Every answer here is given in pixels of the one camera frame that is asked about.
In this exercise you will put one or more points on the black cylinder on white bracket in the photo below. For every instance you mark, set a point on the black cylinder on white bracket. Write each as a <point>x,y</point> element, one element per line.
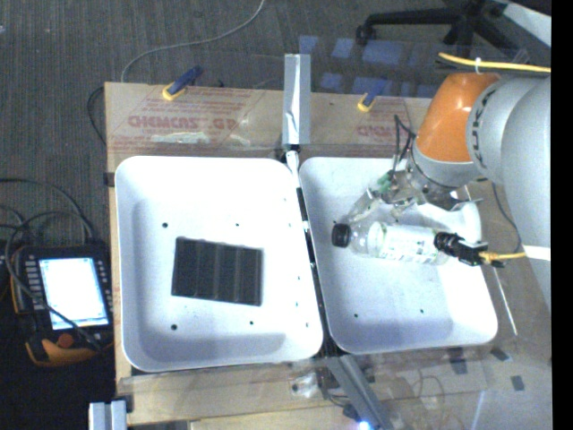
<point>461,245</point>

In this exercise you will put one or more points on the clear plastic bottle black cap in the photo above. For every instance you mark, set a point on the clear plastic bottle black cap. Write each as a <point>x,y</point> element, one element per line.
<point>394,242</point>

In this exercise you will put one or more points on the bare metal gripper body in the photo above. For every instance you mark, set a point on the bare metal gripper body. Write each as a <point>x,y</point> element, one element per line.
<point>416,188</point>

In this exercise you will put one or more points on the dull metal gripper finger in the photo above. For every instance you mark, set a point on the dull metal gripper finger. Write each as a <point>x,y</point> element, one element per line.
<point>365,206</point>
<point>401,208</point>

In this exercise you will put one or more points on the black ribbed rectangular pad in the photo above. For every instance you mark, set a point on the black ribbed rectangular pad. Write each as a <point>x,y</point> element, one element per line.
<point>217,271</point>

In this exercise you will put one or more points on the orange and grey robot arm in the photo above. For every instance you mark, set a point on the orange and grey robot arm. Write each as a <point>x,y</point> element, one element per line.
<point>506,132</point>

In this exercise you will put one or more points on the white plastic tray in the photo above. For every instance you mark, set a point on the white plastic tray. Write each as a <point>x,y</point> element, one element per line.
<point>385,298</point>
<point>215,186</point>

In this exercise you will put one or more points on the brown cardboard board red print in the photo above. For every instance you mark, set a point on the brown cardboard board red print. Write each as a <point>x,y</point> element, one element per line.
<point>134,137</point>

